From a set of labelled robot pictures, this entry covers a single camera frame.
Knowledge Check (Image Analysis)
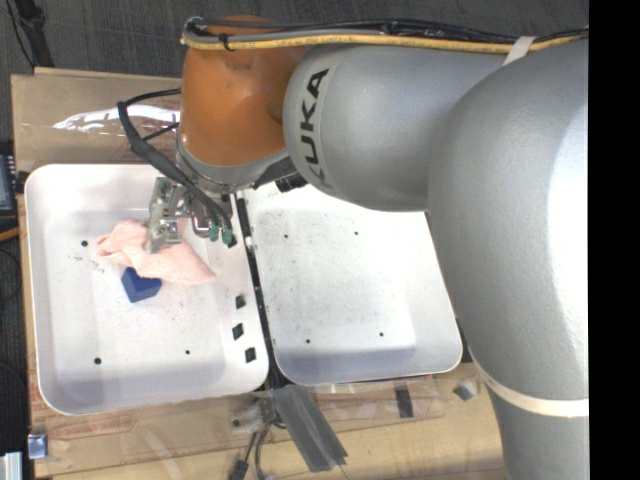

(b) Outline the black cylinder on white bracket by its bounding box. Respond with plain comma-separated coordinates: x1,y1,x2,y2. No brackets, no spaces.
273,170,309,194

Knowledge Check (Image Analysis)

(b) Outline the brown cardboard board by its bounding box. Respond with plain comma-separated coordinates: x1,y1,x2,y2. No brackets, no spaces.
9,66,509,480

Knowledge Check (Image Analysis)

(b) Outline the blue cube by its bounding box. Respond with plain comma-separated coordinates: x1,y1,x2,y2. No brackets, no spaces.
120,266,163,304

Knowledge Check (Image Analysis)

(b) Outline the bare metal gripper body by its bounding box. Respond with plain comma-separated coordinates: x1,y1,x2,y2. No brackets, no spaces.
148,175,236,230

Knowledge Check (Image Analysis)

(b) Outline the pink cloth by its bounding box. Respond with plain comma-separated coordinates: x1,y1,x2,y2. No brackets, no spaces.
96,218,218,286

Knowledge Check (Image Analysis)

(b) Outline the white plastic tray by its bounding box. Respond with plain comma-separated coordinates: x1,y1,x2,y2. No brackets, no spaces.
23,162,270,416
241,182,464,387

